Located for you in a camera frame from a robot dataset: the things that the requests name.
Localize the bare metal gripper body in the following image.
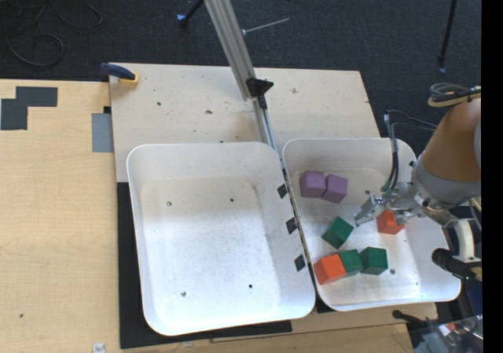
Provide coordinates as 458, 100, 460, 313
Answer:
374, 181, 449, 227

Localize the orange cube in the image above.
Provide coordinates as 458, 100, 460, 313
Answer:
376, 209, 406, 236
313, 253, 347, 286

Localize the green cube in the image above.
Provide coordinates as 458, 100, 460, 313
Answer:
358, 246, 389, 277
321, 215, 355, 250
338, 248, 365, 278

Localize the purple cube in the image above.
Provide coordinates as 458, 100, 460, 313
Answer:
321, 174, 349, 204
299, 170, 328, 199

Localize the white plastic tray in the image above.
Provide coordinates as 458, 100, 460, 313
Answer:
281, 137, 463, 313
125, 141, 318, 337

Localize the pale wood board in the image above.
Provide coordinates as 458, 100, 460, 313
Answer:
108, 63, 439, 344

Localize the black cylinder on white bracket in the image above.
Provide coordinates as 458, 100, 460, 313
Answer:
431, 216, 483, 282

